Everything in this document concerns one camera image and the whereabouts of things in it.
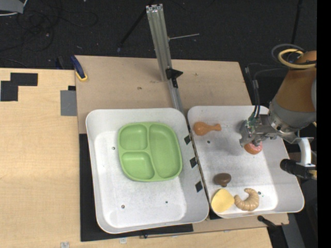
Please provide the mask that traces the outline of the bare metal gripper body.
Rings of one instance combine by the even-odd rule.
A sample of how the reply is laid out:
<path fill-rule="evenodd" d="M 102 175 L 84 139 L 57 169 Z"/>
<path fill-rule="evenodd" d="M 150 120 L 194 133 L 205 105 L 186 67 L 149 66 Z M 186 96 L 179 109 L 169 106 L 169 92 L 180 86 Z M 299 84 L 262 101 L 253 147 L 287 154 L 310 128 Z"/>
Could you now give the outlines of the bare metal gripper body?
<path fill-rule="evenodd" d="M 252 143 L 255 135 L 260 135 L 262 141 L 268 138 L 275 140 L 277 137 L 280 137 L 288 143 L 297 143 L 297 131 L 298 128 L 289 126 L 280 120 L 279 117 L 271 114 L 260 114 L 258 117 L 251 115 L 242 122 L 239 128 L 240 134 L 247 133 L 250 135 L 250 143 Z"/>

